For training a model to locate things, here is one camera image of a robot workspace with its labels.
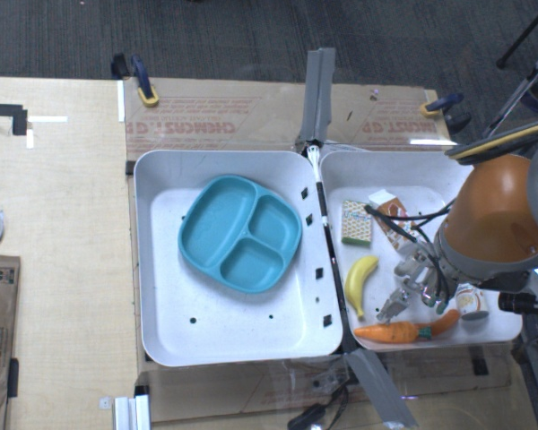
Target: yellow banana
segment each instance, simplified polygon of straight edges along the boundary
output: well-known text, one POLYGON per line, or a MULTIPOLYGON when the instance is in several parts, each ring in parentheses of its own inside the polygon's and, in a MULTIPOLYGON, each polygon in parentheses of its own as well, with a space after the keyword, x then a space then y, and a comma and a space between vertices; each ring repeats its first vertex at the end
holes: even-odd
POLYGON ((362 312, 362 286, 370 273, 377 268, 377 265, 377 256, 372 254, 363 256, 352 264, 345 279, 344 294, 359 317, 364 315, 362 312))

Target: orange carrot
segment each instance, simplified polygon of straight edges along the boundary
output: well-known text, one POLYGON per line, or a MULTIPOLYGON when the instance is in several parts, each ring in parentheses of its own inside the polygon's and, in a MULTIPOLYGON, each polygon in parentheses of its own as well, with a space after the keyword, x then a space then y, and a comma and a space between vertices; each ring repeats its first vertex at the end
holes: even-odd
POLYGON ((440 333, 450 329, 458 322, 459 318, 460 313, 456 309, 451 309, 438 320, 431 323, 412 323, 407 321, 392 322, 389 324, 381 323, 361 326, 355 328, 353 332, 359 338, 365 338, 367 340, 404 344, 414 342, 418 338, 430 339, 432 336, 438 336, 440 333))

